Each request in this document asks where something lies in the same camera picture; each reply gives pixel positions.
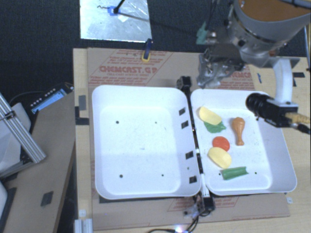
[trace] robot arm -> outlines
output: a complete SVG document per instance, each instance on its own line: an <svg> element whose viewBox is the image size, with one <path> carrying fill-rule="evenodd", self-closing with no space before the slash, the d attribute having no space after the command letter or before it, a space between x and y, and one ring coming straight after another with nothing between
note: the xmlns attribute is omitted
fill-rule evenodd
<svg viewBox="0 0 311 233"><path fill-rule="evenodd" d="M311 1L303 5L311 7ZM310 17L310 9L279 0L235 0L225 26L206 32L207 50L200 54L198 85L218 86L222 78L242 70L246 63L271 67L276 75L276 97L252 94L247 98L247 107L276 127L294 127L310 134L308 128L300 125L310 119L293 119L298 105L291 101L292 68L299 59L276 56L310 23Z"/></svg>

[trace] red tomato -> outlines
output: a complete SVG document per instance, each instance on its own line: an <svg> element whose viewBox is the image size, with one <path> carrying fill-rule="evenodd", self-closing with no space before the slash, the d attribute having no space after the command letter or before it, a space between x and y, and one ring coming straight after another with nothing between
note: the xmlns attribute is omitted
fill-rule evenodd
<svg viewBox="0 0 311 233"><path fill-rule="evenodd" d="M218 136L213 139L213 147L219 147L228 151L230 148L230 143L223 136Z"/></svg>

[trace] white plastic container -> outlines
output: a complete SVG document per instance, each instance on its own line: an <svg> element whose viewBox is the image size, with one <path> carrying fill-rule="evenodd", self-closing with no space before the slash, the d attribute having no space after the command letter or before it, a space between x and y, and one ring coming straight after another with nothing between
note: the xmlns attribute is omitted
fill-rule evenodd
<svg viewBox="0 0 311 233"><path fill-rule="evenodd" d="M95 184L111 200L184 197L201 185L217 195L289 192L296 176L281 129L256 121L245 107L251 92L196 90L191 96L205 183L201 184L187 98L178 89L102 85L92 95ZM197 116L201 106L219 114L226 130L211 134ZM230 122L243 117L245 145L235 146ZM248 175L223 180L208 157L216 136L226 137L230 167Z"/></svg>

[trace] teal connector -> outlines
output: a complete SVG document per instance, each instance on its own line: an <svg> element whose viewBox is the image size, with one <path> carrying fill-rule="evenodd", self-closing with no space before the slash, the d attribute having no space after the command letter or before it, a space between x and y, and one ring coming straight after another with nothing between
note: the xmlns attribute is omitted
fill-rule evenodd
<svg viewBox="0 0 311 233"><path fill-rule="evenodd" d="M205 30L206 22L203 23L202 27L196 33L196 44L206 45L207 30Z"/></svg>

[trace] yellow toy potato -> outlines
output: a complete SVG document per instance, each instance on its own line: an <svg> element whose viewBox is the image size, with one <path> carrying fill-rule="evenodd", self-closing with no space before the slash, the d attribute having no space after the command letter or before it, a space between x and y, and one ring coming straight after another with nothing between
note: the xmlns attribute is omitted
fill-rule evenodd
<svg viewBox="0 0 311 233"><path fill-rule="evenodd" d="M202 121L211 125L218 125L222 121L222 118L219 115L204 106L199 110L199 117Z"/></svg>
<svg viewBox="0 0 311 233"><path fill-rule="evenodd" d="M231 165L232 159L230 154L219 147L213 147L208 151L208 157L221 168L228 168Z"/></svg>

